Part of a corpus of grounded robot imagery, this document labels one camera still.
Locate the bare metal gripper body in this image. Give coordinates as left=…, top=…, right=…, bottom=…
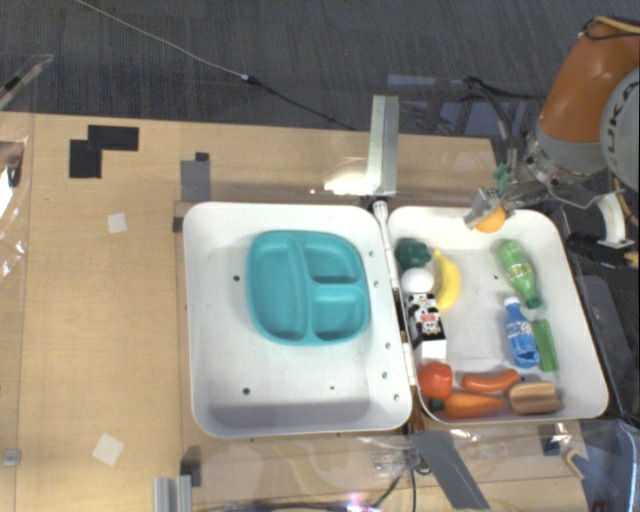
left=510, top=153, right=613, bottom=210

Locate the orange toy fruit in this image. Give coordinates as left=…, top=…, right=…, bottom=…
left=474, top=204, right=508, bottom=235

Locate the green plastic bottle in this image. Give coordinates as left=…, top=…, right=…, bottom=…
left=495, top=239, right=544, bottom=310

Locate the green broccoli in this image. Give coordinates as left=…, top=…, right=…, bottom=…
left=394, top=237, right=433, bottom=272

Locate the yellow banana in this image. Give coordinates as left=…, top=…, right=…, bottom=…
left=431, top=248, right=463, bottom=313

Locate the white egg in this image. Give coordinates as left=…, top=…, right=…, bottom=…
left=400, top=267, right=436, bottom=297

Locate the white plastic tray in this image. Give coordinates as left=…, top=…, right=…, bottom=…
left=387, top=205, right=611, bottom=427
left=182, top=201, right=415, bottom=440

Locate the cow print milk carton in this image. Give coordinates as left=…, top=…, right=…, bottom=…
left=403, top=291, right=448, bottom=365

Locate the blue plastic bottle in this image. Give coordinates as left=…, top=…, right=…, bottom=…
left=502, top=295, right=542, bottom=371

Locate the green cylinder with white cap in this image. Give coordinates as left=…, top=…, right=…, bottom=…
left=524, top=306, right=561, bottom=374

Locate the orange sausage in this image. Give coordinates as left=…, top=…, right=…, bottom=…
left=459, top=368, right=522, bottom=395

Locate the orange bell pepper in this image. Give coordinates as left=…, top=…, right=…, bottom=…
left=417, top=361, right=455, bottom=401

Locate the orange carrot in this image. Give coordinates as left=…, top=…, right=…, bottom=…
left=426, top=391, right=507, bottom=421

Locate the brown bread bun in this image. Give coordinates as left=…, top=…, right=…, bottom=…
left=508, top=380, right=563, bottom=416

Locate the teal divided plate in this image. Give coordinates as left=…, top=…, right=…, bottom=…
left=245, top=229, right=373, bottom=347

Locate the black cylinder on white bracket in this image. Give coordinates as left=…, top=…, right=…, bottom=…
left=565, top=191, right=630, bottom=266

